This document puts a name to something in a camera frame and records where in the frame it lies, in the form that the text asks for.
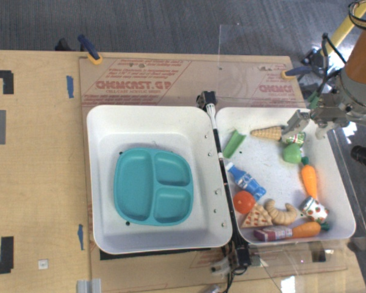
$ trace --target teal divided plate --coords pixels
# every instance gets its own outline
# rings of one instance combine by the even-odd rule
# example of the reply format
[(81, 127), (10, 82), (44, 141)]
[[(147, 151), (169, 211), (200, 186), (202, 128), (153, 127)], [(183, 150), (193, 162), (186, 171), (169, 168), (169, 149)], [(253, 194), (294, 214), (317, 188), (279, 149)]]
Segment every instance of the teal divided plate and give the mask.
[(115, 209), (128, 222), (177, 225), (192, 211), (190, 166), (173, 152), (132, 148), (118, 159), (113, 195)]

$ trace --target toy pizza slice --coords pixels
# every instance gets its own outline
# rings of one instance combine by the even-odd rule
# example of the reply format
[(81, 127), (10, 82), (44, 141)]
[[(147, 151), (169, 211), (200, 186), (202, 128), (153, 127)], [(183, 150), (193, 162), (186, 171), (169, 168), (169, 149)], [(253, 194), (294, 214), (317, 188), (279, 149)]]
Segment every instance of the toy pizza slice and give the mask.
[(252, 210), (246, 215), (241, 227), (263, 227), (271, 226), (272, 224), (273, 222), (271, 221), (271, 216), (268, 214), (268, 212), (262, 205), (256, 203)]

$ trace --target toy carrot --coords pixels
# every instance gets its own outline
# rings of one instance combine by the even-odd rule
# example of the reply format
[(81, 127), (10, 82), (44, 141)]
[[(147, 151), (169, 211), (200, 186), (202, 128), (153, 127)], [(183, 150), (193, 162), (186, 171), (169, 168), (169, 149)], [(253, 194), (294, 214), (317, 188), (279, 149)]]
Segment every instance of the toy carrot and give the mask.
[(321, 226), (318, 222), (306, 222), (293, 229), (293, 236), (291, 238), (295, 239), (297, 237), (314, 237), (318, 235), (321, 231)]
[(303, 157), (301, 159), (304, 164), (301, 169), (301, 176), (306, 189), (306, 192), (312, 196), (315, 200), (317, 199), (317, 177), (316, 171), (313, 166), (309, 165), (309, 158)]

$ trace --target toy food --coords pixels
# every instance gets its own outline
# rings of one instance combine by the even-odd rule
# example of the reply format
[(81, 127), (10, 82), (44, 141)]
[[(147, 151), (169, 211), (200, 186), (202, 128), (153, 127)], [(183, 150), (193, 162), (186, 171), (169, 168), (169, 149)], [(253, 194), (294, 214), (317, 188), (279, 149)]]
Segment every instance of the toy food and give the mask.
[(314, 237), (321, 231), (321, 225), (318, 222), (306, 222), (293, 228), (293, 236), (297, 237)]
[(255, 204), (252, 210), (246, 215), (243, 221), (242, 228), (260, 227), (260, 226), (271, 226), (271, 216), (260, 204)]
[(272, 126), (268, 128), (254, 129), (251, 131), (251, 135), (254, 137), (280, 141), (282, 137), (282, 127)]
[(301, 150), (297, 143), (291, 143), (283, 149), (283, 160), (288, 163), (298, 164), (301, 162)]
[(275, 207), (275, 201), (274, 200), (268, 200), (264, 208), (268, 212), (268, 214), (271, 216), (271, 219), (273, 221), (273, 224), (275, 225), (284, 225), (288, 226), (297, 217), (297, 210), (293, 207), (293, 205), (286, 203), (285, 204), (287, 211), (280, 211)]
[(315, 200), (317, 199), (317, 177), (316, 171), (313, 166), (309, 165), (309, 158), (303, 157), (301, 159), (304, 164), (301, 169), (301, 176), (303, 179), (303, 183), (308, 195), (312, 196)]
[(252, 194), (256, 201), (266, 194), (267, 191), (249, 173), (238, 169), (232, 162), (229, 162), (225, 168), (233, 175), (236, 185)]
[(229, 139), (228, 144), (223, 150), (224, 157), (229, 159), (235, 153), (237, 148), (243, 143), (246, 135), (239, 133), (235, 130), (232, 134), (232, 137)]
[(302, 213), (307, 215), (309, 219), (318, 223), (325, 223), (329, 214), (329, 210), (311, 196), (303, 200), (300, 205), (300, 210)]
[(233, 205), (236, 211), (241, 214), (249, 213), (256, 204), (255, 198), (247, 191), (241, 190), (233, 198)]
[(299, 147), (302, 147), (304, 145), (306, 139), (306, 133), (301, 131), (294, 136), (291, 136), (289, 138), (286, 138), (285, 140), (282, 139), (282, 141), (286, 144), (296, 143)]
[(286, 226), (272, 226), (254, 230), (254, 236), (264, 242), (282, 240), (293, 236), (293, 230)]

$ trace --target red toy tomato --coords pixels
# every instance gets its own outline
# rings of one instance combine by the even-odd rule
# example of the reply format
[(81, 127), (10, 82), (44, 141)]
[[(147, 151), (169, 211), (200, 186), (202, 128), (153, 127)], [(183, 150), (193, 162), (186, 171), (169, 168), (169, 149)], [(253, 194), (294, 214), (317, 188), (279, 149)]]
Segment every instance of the red toy tomato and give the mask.
[(255, 198), (247, 191), (238, 191), (233, 198), (234, 208), (241, 214), (249, 213), (255, 204)]

